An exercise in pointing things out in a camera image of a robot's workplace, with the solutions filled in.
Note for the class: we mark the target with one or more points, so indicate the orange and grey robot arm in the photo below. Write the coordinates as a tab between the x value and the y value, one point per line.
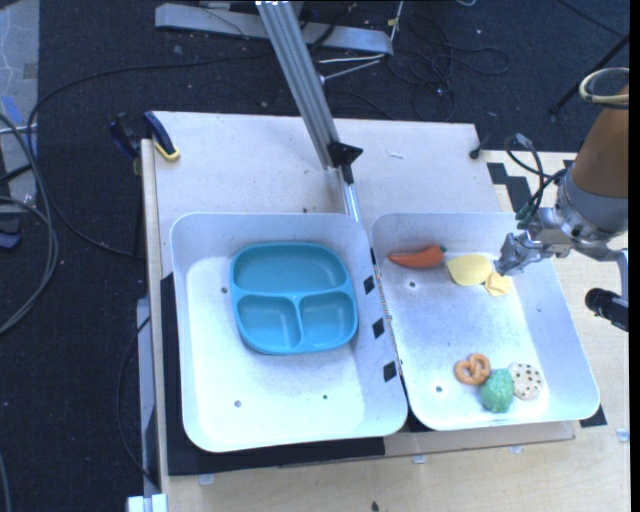
600	150

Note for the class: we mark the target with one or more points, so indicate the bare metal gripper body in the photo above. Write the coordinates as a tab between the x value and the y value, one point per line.
555	232

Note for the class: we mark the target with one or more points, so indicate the pale wood board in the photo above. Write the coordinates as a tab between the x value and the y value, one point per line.
250	170

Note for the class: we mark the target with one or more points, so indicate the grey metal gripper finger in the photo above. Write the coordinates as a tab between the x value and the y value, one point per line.
506	255
529	257

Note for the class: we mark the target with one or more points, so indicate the black cylinder on white bracket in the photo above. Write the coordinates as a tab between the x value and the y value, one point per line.
606	305

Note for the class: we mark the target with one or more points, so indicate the blue divided plate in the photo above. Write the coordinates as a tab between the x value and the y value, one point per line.
292	280

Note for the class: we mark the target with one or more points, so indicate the green broccoli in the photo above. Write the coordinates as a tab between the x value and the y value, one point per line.
497	392

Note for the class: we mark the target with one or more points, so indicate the thin black and white rod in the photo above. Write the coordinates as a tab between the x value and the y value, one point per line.
352	200

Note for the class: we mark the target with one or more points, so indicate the chocolate chip biscuit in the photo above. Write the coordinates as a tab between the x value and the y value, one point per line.
527	382

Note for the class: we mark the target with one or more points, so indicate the yellow round chip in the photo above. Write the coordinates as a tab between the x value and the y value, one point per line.
469	270

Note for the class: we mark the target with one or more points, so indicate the white plastic tray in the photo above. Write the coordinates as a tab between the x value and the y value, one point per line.
280	400
450	325

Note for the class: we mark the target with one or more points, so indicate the brown pretzel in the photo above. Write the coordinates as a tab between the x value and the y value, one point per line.
472	369

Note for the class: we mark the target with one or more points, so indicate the orange carrot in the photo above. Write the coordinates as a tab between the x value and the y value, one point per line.
417	257

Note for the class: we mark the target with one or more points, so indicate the small yellow wavy piece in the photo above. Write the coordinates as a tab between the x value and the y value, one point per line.
499	286

